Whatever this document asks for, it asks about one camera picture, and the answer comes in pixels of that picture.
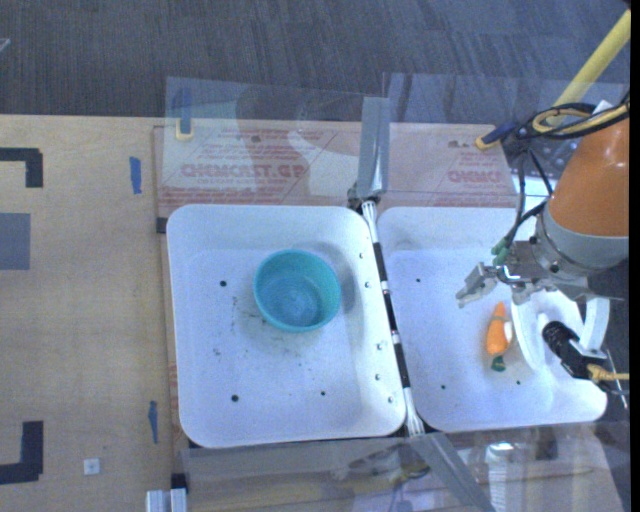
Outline teal bowl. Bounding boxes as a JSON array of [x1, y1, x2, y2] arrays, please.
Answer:
[[251, 248, 343, 334]]

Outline brown cardboard board red print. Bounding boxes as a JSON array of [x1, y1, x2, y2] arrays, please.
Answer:
[[151, 121, 617, 452]]

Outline black cylinder on white bracket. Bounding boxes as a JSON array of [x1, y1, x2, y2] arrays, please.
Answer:
[[510, 291, 612, 382]]

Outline thin black and white rod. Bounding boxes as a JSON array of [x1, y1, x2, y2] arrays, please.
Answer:
[[359, 198, 427, 438]]

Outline orange carrot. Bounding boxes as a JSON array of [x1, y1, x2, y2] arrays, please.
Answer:
[[485, 300, 516, 373]]

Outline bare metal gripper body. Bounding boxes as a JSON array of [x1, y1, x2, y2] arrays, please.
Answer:
[[497, 238, 604, 303]]

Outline white plastic tray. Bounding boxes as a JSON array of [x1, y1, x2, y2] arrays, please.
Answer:
[[375, 205, 609, 434], [165, 203, 408, 449]]

